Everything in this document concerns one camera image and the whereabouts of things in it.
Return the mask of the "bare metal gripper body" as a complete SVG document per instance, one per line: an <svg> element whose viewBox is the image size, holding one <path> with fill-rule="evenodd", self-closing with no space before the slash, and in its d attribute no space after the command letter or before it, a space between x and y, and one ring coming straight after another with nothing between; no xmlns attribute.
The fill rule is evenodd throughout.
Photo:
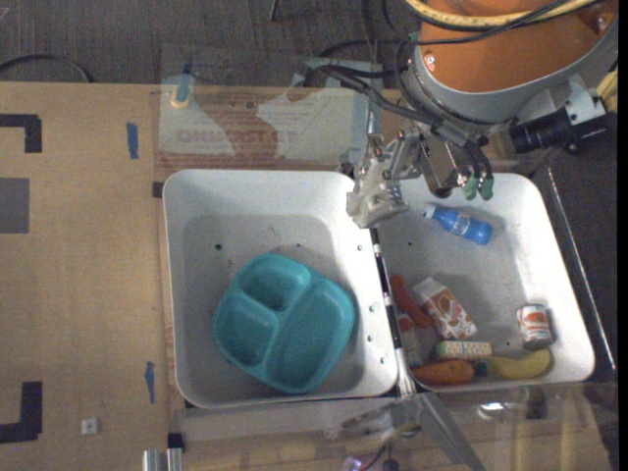
<svg viewBox="0 0 628 471"><path fill-rule="evenodd" d="M402 133L402 151L402 177L423 176L436 197L455 188L464 198L491 197L491 162L473 139L458 144L416 125Z"/></svg>

